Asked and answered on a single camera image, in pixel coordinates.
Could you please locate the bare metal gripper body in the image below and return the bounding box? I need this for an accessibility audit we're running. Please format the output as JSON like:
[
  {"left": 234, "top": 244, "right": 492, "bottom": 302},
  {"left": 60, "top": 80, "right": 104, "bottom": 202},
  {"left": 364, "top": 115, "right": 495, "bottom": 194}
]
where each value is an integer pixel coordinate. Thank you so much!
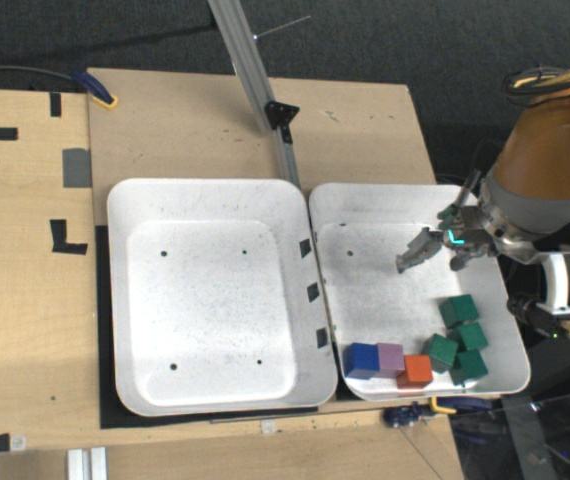
[{"left": 442, "top": 195, "right": 547, "bottom": 265}]

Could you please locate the green cube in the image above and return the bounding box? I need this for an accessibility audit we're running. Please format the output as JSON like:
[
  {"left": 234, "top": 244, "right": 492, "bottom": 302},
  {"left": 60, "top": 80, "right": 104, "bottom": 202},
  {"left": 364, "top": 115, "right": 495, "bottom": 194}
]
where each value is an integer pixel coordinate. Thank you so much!
[
  {"left": 449, "top": 321, "right": 490, "bottom": 353},
  {"left": 423, "top": 332, "right": 461, "bottom": 375},
  {"left": 438, "top": 293, "right": 481, "bottom": 330},
  {"left": 448, "top": 348, "right": 490, "bottom": 387}
]

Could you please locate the white plastic tray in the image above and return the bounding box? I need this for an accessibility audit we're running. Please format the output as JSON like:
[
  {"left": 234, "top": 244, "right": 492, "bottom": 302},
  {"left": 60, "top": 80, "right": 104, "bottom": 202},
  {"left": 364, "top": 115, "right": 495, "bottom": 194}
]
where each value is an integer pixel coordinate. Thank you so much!
[
  {"left": 106, "top": 177, "right": 340, "bottom": 418},
  {"left": 308, "top": 182, "right": 532, "bottom": 403}
]

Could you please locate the purple cube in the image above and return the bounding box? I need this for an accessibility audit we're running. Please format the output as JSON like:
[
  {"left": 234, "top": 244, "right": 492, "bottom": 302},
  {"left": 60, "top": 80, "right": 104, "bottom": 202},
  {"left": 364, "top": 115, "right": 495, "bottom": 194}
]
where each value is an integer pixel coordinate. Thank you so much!
[{"left": 376, "top": 342, "right": 407, "bottom": 380}]

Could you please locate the orange cube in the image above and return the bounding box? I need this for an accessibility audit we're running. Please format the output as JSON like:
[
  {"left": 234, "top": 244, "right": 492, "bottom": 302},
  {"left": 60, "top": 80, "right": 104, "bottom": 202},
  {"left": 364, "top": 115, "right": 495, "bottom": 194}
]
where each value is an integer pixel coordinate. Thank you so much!
[{"left": 395, "top": 354, "right": 435, "bottom": 390}]

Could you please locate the blue cube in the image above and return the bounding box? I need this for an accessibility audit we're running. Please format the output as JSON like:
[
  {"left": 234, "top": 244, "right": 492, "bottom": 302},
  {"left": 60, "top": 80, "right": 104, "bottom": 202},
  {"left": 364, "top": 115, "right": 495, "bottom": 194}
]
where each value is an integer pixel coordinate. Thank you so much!
[{"left": 342, "top": 342, "right": 382, "bottom": 381}]

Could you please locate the brown cardboard board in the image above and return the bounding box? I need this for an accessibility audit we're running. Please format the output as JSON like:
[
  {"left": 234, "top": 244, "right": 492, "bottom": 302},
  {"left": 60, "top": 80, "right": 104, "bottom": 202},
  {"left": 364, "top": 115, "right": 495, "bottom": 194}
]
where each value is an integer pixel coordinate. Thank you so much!
[{"left": 86, "top": 66, "right": 455, "bottom": 452}]

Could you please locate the black cylinder on white bracket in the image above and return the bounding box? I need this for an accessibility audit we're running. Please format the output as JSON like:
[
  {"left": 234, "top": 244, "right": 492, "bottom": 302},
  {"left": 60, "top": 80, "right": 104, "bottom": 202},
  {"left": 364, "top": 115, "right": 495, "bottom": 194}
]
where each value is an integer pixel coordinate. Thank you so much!
[{"left": 506, "top": 250, "right": 570, "bottom": 342}]

